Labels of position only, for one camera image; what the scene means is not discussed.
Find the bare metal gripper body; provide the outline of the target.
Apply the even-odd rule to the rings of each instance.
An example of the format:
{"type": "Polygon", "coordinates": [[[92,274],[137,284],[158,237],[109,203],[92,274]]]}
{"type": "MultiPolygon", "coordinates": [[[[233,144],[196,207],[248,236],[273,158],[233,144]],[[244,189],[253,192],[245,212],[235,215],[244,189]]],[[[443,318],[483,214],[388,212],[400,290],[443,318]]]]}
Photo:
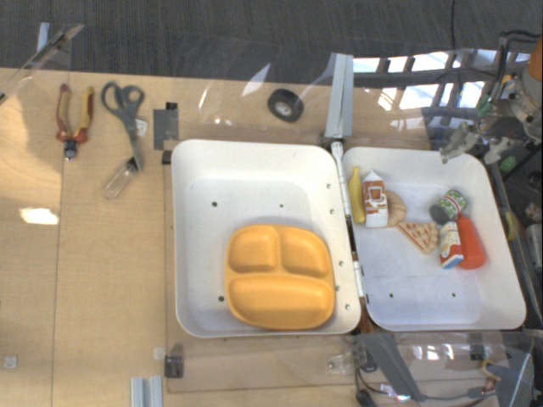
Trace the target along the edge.
{"type": "Polygon", "coordinates": [[[481,118],[479,130],[487,137],[542,142],[541,108],[530,109],[517,103],[498,102],[481,118]]]}

